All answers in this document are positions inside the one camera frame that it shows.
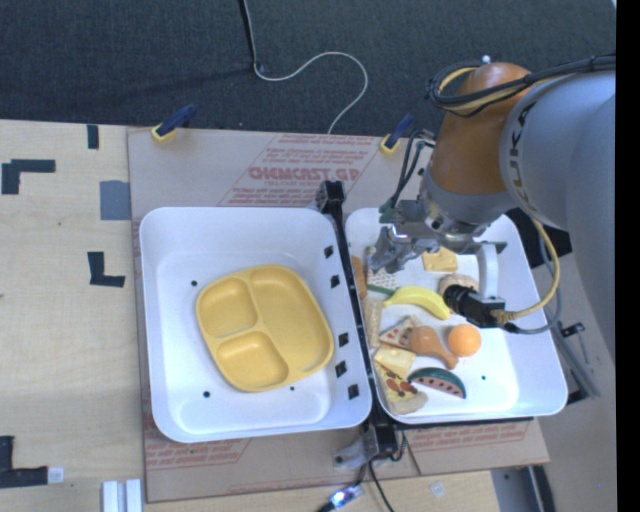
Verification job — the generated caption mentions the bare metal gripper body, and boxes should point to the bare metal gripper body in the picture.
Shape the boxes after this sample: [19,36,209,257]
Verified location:
[380,199,494,252]

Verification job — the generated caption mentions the yellow cheese slice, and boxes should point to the yellow cheese slice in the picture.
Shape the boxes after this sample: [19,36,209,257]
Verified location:
[420,247,460,273]

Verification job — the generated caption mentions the orange carrot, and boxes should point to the orange carrot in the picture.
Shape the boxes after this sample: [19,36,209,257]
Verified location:
[350,255,369,301]

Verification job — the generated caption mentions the yellow banana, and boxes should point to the yellow banana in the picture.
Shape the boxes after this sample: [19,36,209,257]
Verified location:
[382,284,453,322]

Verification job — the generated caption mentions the beige bread roll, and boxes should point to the beige bread roll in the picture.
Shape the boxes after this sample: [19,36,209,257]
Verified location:
[438,273,481,298]

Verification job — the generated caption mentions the beige wafer biscuit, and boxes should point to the beige wafer biscuit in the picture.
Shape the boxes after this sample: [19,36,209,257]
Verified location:
[361,295,385,349]

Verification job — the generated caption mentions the small pizza slice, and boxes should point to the small pizza slice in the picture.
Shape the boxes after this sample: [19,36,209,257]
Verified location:
[379,314,424,352]

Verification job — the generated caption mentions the brown chicken drumstick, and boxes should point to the brown chicken drumstick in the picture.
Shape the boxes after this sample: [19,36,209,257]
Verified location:
[409,325,460,371]

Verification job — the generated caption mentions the orange ball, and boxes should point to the orange ball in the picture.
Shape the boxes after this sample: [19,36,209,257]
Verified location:
[446,323,483,358]

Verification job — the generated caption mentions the yellow cheese wedge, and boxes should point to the yellow cheese wedge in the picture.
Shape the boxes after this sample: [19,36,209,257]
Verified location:
[373,343,418,380]

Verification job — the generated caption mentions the red and green watermelon slice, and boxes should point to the red and green watermelon slice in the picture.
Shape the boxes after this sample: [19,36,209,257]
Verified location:
[406,366,468,401]

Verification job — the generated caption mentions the large pizza slice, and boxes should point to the large pizza slice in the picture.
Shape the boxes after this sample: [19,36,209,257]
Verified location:
[373,360,430,417]

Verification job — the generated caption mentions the yellow divided plate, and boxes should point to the yellow divided plate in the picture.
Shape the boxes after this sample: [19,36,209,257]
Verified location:
[194,263,336,394]

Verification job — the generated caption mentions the white plastic tray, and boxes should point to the white plastic tray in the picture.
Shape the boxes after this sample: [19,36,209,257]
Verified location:
[138,206,374,445]
[344,206,570,426]

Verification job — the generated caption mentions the brown cardboard board, red print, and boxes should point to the brown cardboard board, red print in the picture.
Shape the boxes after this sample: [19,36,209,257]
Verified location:
[127,127,551,504]

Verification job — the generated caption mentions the black cylinder on white bracket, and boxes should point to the black cylinder on white bracket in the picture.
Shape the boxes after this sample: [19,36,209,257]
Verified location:
[441,241,507,330]

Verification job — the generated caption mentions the black block with thin wires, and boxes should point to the black block with thin wires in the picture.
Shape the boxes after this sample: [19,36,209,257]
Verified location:
[317,180,347,216]
[360,420,402,460]

